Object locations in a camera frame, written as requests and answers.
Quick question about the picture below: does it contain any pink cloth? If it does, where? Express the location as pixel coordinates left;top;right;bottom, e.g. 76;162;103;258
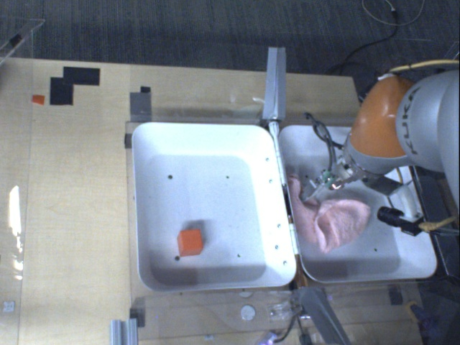
287;173;372;254

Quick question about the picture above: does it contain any black cylinder on white bracket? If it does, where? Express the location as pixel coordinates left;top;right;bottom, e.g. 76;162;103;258
377;167;425;237

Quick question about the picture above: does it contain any white plastic tray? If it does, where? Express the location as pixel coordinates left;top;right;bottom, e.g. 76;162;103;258
131;121;298;293
278;124;438;285

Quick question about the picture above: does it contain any orange cube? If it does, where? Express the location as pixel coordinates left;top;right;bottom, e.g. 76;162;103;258
176;228;205;258

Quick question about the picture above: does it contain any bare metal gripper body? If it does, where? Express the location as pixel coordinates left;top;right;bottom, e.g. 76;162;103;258
313;161;364;193

